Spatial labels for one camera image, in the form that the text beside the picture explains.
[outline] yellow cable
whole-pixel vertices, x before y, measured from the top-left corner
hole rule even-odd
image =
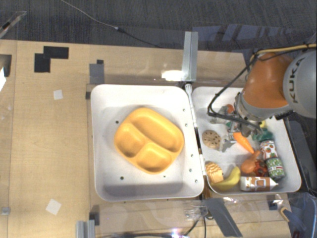
[[[303,45],[297,45],[297,46],[292,46],[292,47],[286,47],[286,48],[276,48],[276,49],[266,49],[266,50],[259,50],[257,52],[255,52],[251,58],[250,61],[252,61],[254,59],[255,56],[259,55],[259,54],[263,54],[263,53],[268,53],[268,52],[283,52],[283,51],[292,51],[292,50],[302,50],[302,49],[307,49],[307,48],[316,48],[316,44],[303,44]]]

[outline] can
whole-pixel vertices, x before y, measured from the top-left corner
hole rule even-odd
[[[280,180],[285,177],[283,164],[280,158],[270,158],[266,160],[268,175],[273,180]]]
[[[264,160],[268,160],[270,158],[277,158],[278,155],[275,149],[275,143],[272,140],[265,140],[260,144],[260,150],[262,152],[262,156]]]

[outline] toy carrot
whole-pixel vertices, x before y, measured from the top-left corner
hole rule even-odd
[[[254,154],[254,150],[249,143],[248,139],[244,136],[242,136],[241,132],[234,132],[233,138],[241,145],[244,149],[246,149],[248,152]]]
[[[227,104],[226,106],[228,107],[228,114],[231,114],[234,111],[234,107],[231,104]]]

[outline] banana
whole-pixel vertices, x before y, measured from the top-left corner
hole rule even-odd
[[[231,171],[228,178],[226,178],[225,180],[221,182],[211,183],[211,186],[219,190],[231,189],[233,186],[235,186],[239,182],[240,176],[241,176],[240,169],[238,167],[234,167],[234,169]]]

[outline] table surface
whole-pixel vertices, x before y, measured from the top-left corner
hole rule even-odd
[[[69,47],[69,59],[51,59],[50,73],[35,73],[34,54],[43,53],[44,46]],[[89,161],[90,110],[85,99],[89,64],[96,60],[104,60],[106,82],[142,84],[144,80],[149,84],[153,79],[160,82],[164,70],[181,69],[182,50],[1,40],[0,54],[12,55],[7,92],[0,95],[6,97],[0,101],[14,100],[13,123],[10,116],[0,122],[2,131],[12,130],[11,144],[11,133],[0,134],[0,203],[11,208],[8,218],[0,216],[1,237],[74,238],[76,222],[87,221],[96,208],[101,219],[108,219],[106,227],[96,228],[97,237],[146,228],[159,232],[171,223],[168,216],[176,211],[184,215],[187,201],[183,200],[115,204],[96,195]],[[241,54],[198,52],[197,77],[203,83],[224,84],[243,67]],[[236,86],[242,85],[240,79]],[[62,99],[54,99],[55,90],[62,90]],[[51,199],[61,204],[56,215],[46,211]],[[279,213],[263,204],[265,196],[237,196],[235,200],[241,202],[240,207],[232,205],[229,211],[244,237],[290,236]],[[191,224],[175,223],[184,228]],[[208,234],[222,237],[214,220],[207,221],[207,226]],[[200,238],[203,233],[199,222],[191,237]]]

